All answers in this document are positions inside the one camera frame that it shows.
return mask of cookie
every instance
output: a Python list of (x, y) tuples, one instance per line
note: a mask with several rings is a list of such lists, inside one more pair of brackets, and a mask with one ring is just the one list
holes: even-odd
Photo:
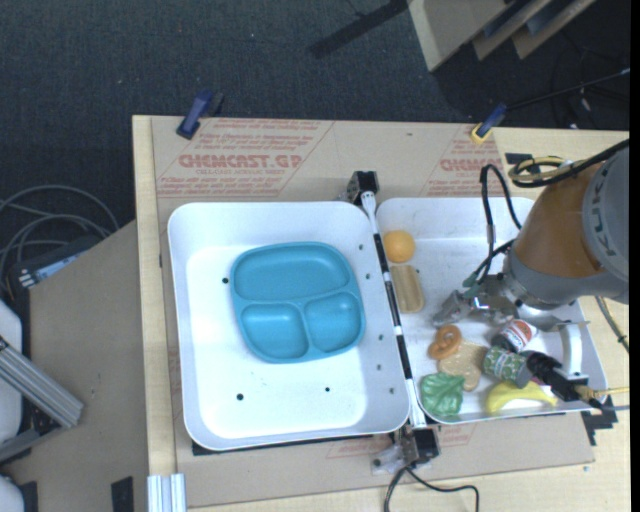
[(429, 345), (427, 353), (433, 359), (444, 359), (455, 354), (460, 343), (462, 343), (460, 329), (453, 324), (443, 325), (436, 332), (436, 339)]
[(486, 347), (463, 341), (454, 354), (438, 361), (438, 371), (461, 375), (464, 377), (464, 390), (473, 391), (480, 383), (486, 353)]

